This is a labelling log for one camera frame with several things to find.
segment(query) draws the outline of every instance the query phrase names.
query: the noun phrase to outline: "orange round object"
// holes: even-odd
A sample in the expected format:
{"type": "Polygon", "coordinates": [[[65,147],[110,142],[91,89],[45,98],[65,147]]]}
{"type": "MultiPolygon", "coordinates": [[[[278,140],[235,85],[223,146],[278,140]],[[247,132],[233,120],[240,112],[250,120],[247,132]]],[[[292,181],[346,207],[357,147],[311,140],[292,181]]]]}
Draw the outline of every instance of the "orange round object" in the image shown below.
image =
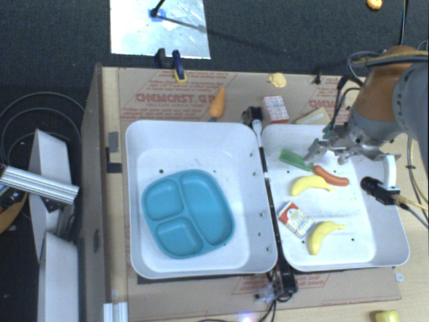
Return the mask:
{"type": "Polygon", "coordinates": [[[383,0],[367,0],[367,4],[371,9],[381,9],[383,0]]]}

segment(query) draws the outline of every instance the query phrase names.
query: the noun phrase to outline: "toy sausage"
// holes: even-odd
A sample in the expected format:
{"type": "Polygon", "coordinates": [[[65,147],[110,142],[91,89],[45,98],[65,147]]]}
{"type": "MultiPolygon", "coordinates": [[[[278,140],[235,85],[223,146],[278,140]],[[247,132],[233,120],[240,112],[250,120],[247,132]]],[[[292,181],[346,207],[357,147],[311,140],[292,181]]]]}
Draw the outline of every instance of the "toy sausage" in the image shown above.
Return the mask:
{"type": "Polygon", "coordinates": [[[336,186],[347,186],[349,184],[348,178],[341,178],[339,176],[335,176],[331,173],[328,173],[323,167],[319,166],[318,164],[313,167],[313,172],[316,175],[321,176],[323,179],[326,180],[326,182],[329,182],[332,185],[336,186]]]}

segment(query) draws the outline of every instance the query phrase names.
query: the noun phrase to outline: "blue divided tray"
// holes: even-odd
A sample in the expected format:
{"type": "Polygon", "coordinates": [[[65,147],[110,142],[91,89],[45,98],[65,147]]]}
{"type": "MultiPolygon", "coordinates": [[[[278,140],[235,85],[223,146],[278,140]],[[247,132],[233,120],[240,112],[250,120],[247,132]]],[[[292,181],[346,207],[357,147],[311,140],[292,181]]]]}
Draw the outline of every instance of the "blue divided tray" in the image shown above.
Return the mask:
{"type": "Polygon", "coordinates": [[[221,188],[201,170],[185,170],[151,183],[141,206],[156,243],[172,258],[215,250],[234,233],[234,217],[221,188]]]}

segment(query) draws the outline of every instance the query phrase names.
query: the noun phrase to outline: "yellow banana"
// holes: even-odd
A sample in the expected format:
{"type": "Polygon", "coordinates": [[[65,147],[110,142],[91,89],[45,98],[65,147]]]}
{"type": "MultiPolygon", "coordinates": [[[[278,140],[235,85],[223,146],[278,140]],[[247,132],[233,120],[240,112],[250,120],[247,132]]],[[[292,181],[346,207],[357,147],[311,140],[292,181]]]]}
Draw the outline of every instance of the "yellow banana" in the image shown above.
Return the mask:
{"type": "Polygon", "coordinates": [[[326,189],[328,191],[333,191],[334,188],[332,186],[329,186],[325,179],[323,179],[319,175],[308,175],[303,176],[302,178],[299,178],[294,185],[292,186],[292,189],[290,191],[290,194],[292,196],[299,195],[302,191],[309,189],[309,188],[317,188],[317,189],[326,189]]]}
{"type": "Polygon", "coordinates": [[[310,250],[310,254],[317,255],[324,237],[338,229],[344,229],[344,224],[339,225],[334,222],[327,221],[316,225],[308,239],[308,249],[310,250]]]}

